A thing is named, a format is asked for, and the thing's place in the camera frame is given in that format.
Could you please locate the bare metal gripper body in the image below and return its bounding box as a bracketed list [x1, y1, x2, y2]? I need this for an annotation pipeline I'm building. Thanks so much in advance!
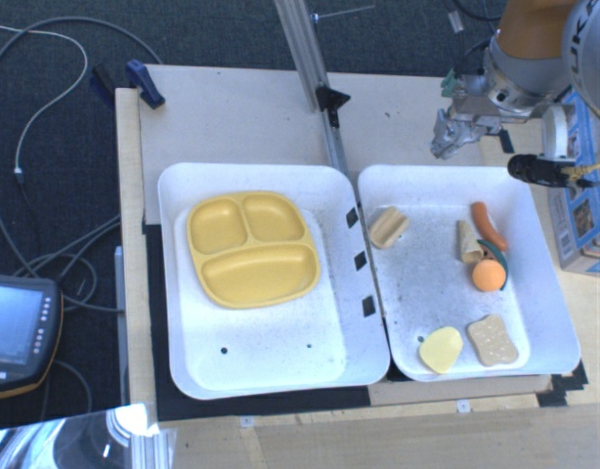
[448, 72, 541, 137]

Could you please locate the pale wood board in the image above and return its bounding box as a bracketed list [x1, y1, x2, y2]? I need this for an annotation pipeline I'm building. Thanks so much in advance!
[137, 63, 556, 407]

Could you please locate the beige toy cone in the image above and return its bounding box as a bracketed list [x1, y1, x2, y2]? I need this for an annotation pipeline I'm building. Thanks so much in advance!
[456, 219, 485, 265]

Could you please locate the white plastic tray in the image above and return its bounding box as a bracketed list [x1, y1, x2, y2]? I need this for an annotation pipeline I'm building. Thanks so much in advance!
[156, 161, 392, 402]
[356, 164, 582, 383]

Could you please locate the yellow toy potato chip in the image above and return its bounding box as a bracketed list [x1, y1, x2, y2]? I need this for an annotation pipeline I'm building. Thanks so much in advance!
[417, 325, 465, 375]

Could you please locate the black cylinder on white bracket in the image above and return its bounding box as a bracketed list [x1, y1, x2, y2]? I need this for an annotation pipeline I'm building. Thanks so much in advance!
[506, 104, 582, 188]

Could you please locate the beige toy bread roll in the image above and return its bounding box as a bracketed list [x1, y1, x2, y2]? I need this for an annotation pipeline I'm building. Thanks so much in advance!
[367, 205, 411, 251]

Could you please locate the orange ball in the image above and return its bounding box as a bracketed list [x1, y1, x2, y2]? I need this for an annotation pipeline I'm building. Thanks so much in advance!
[471, 258, 507, 293]

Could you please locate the green toy melon slice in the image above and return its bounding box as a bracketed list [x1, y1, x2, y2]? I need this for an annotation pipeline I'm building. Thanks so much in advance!
[475, 237, 511, 291]

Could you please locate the beige toy toast slice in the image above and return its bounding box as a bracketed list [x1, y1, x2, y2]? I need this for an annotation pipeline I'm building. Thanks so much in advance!
[465, 314, 520, 368]

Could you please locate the blue printed carton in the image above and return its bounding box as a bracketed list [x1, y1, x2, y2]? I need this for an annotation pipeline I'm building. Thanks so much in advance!
[547, 89, 600, 276]

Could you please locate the orange toy sausage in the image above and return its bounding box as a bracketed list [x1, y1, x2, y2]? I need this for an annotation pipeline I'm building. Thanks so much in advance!
[470, 200, 509, 253]

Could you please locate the yellow divided plate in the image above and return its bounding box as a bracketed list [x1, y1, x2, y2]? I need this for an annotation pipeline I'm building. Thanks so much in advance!
[185, 190, 322, 311]

